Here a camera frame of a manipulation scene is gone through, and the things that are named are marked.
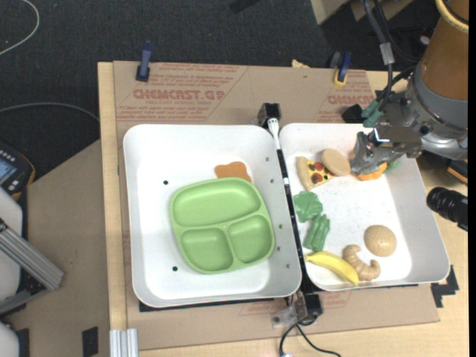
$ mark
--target white cable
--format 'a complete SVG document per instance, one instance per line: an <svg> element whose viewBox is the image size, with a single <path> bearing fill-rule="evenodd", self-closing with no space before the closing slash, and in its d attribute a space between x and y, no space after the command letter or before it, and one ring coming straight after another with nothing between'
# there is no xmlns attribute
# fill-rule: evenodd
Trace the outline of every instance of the white cable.
<svg viewBox="0 0 476 357"><path fill-rule="evenodd" d="M9 48L6 48L4 49L3 51L0 51L0 56L4 55L5 53L7 53L8 51L11 51L13 50L14 48L16 48L17 46L20 46L22 43L28 41L36 32L36 30L38 29L39 27L39 11L38 9L34 6L34 4L31 2L31 1L28 1L28 0L19 0L19 1L23 1L24 3L27 3L28 5L30 5L33 10L35 11L35 14L36 14L36 25L35 25L35 28L31 31L30 34L28 34L28 36L26 36L22 41L19 41L17 42L15 45L12 45L10 46Z"/></svg>

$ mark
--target dark gray floor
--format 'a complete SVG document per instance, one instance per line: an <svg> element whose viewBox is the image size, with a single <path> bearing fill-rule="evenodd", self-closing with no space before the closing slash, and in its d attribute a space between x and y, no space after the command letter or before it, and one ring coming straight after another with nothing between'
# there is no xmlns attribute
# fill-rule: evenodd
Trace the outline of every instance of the dark gray floor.
<svg viewBox="0 0 476 357"><path fill-rule="evenodd" d="M0 56L0 109L53 102L97 115L97 62L139 60L146 39L157 62L290 66L297 59L320 68L335 51L351 51L352 68L384 69L367 20L356 22L348 6L319 26L310 0L262 0L240 12L230 6L237 0L30 1L39 30ZM415 33L436 20L434 0L416 0L390 27L418 54ZM25 3L0 0L0 51L34 25ZM99 126L75 110L37 107L0 113L0 138L23 151L40 177L97 140Z"/></svg>

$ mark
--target white tray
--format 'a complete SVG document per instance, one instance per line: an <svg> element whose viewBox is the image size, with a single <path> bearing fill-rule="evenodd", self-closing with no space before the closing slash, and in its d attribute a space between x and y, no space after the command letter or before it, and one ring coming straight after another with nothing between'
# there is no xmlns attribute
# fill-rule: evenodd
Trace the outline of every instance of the white tray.
<svg viewBox="0 0 476 357"><path fill-rule="evenodd" d="M296 170L296 158L318 160L326 148L351 158L356 135L368 133L360 124L292 123L280 132L292 195L304 188ZM398 286L441 281L449 273L449 261L434 215L426 205L426 192L415 159L402 156L394 169L381 178L361 181L353 175L335 177L312 190L330 219L324 250L342 255L346 245L361 247L358 256L377 260L381 274L358 288ZM389 257L375 257L364 244L370 225L385 225L396 235L397 249ZM298 223L303 243L309 223ZM304 248L305 254L311 253ZM327 291L355 288L331 271L306 262L310 280Z"/></svg>
<svg viewBox="0 0 476 357"><path fill-rule="evenodd" d="M258 126L140 124L123 141L132 285L148 306L285 297L301 269L274 141ZM184 260L169 202L180 187L216 178L216 165L243 162L274 228L271 256L238 271L202 274Z"/></svg>

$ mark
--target green plate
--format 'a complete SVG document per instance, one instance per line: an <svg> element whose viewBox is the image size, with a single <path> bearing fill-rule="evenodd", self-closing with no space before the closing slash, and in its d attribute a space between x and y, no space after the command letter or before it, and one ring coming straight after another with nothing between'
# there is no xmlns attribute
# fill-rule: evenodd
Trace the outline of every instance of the green plate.
<svg viewBox="0 0 476 357"><path fill-rule="evenodd" d="M180 188L170 201L170 218L182 255L205 274L252 266L274 248L263 198L243 178L215 178Z"/></svg>

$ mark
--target cardboard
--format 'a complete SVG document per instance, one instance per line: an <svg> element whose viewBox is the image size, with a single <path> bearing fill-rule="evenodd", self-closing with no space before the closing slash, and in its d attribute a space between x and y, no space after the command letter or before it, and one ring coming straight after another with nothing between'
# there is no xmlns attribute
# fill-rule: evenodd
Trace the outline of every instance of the cardboard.
<svg viewBox="0 0 476 357"><path fill-rule="evenodd" d="M135 80L136 62L114 62L120 205L127 321L141 350L278 337L272 318L283 299L141 311L131 283L123 137L139 123L253 124L263 103L279 103L287 123L343 123L341 114L373 99L365 71L349 70L334 86L331 69L157 62L148 83ZM428 284L320 292L324 314L308 332L334 332L438 321Z"/></svg>

